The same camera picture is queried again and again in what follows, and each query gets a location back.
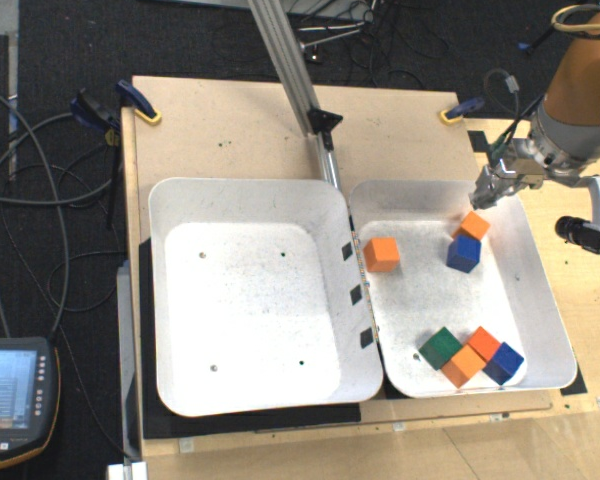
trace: empty white tray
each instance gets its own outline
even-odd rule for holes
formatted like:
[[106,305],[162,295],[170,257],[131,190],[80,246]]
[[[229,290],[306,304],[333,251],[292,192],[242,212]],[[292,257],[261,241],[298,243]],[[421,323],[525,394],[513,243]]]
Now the empty white tray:
[[[464,181],[372,180],[352,191],[360,248],[393,236],[401,255],[396,270],[367,274],[387,376],[411,397],[564,387],[575,378],[576,361],[518,197],[478,211],[491,226],[470,273],[446,265],[474,188]],[[524,363],[502,387],[479,372],[456,389],[418,353],[443,326],[461,342],[483,326]]]
[[360,402],[383,370],[342,194],[171,178],[149,196],[157,388],[182,416]]

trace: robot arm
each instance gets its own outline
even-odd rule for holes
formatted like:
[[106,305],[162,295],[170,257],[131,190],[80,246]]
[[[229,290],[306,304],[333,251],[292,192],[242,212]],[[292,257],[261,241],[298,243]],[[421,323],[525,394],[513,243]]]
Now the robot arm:
[[[565,25],[561,13],[598,10],[580,26]],[[489,164],[469,199],[474,209],[495,206],[503,196],[525,187],[538,189],[545,179],[589,188],[591,221],[563,217],[556,232],[565,240],[600,253],[600,176],[580,177],[600,158],[600,6],[574,6],[556,13],[554,27],[575,36],[542,102],[531,116],[526,138],[501,136],[489,151]]]

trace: black clip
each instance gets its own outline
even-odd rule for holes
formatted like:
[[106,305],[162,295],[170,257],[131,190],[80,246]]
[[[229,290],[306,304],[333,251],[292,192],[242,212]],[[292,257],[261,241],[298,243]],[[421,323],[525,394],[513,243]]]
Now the black clip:
[[313,133],[316,135],[321,133],[325,149],[333,151],[331,131],[342,122],[343,117],[319,108],[312,108],[307,112],[307,116],[309,117]]

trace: wooden block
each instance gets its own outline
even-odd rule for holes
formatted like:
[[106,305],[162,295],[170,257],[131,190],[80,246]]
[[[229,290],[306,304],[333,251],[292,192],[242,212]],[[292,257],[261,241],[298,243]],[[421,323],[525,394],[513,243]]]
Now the wooden block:
[[523,362],[524,357],[503,341],[485,366],[484,373],[502,386],[515,375]]
[[443,327],[422,345],[418,352],[424,357],[434,370],[439,370],[449,361],[454,354],[462,348],[462,343],[451,334],[449,329]]
[[460,388],[471,377],[482,370],[486,364],[486,361],[475,350],[469,345],[464,345],[440,368],[440,371],[446,375],[455,387]]
[[471,338],[467,340],[467,345],[475,350],[482,359],[489,362],[496,353],[496,350],[500,347],[500,342],[484,327],[480,326],[476,329],[476,332],[473,333]]
[[393,237],[376,237],[363,249],[369,272],[391,272],[400,263],[398,244]]
[[489,230],[489,227],[491,227],[491,224],[480,217],[480,215],[478,215],[476,212],[470,211],[465,218],[462,219],[460,227],[455,230],[452,237],[455,238],[456,236],[462,234],[480,241],[484,238],[484,235]]
[[469,273],[480,263],[482,243],[465,235],[458,235],[449,244],[447,267]]

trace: black carpet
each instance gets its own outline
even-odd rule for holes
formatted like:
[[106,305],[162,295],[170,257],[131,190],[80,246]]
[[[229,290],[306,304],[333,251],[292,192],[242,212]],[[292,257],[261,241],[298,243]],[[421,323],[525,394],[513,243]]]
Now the black carpet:
[[[524,107],[547,88],[570,40],[551,34],[531,55],[518,45],[533,43],[556,10],[576,1],[384,0],[374,25],[358,36],[327,43],[323,63],[308,69],[316,84],[454,91],[463,101],[484,95],[485,74],[503,68],[516,76]],[[301,22],[294,16],[292,23],[324,21]],[[115,83],[133,75],[276,80],[247,11],[136,0],[20,0],[19,28],[18,108],[31,123],[68,112],[81,88],[115,109]],[[0,41],[6,48],[6,40]],[[5,70],[3,55],[3,94]],[[494,93],[512,106],[499,83],[494,78]],[[509,117],[491,101],[474,115]],[[6,135],[6,114],[0,110],[0,154]],[[63,120],[41,130],[40,141],[64,197],[94,188],[110,174],[111,152],[95,131]],[[6,169],[0,170],[0,194],[49,198],[30,141],[20,148],[18,162],[21,171],[9,184]],[[122,462],[102,432],[120,443],[118,328],[111,291],[124,258],[119,253],[125,247],[120,196],[113,218],[116,233],[105,226],[106,195],[99,204],[64,212],[71,255],[79,256],[71,263],[68,303],[84,311],[68,312],[63,320],[60,421],[49,449],[29,463],[31,479],[102,479],[107,465]],[[48,332],[54,300],[60,297],[61,262],[55,210],[0,207],[0,286],[14,335]],[[21,478],[22,472],[15,467],[0,472],[0,479]]]

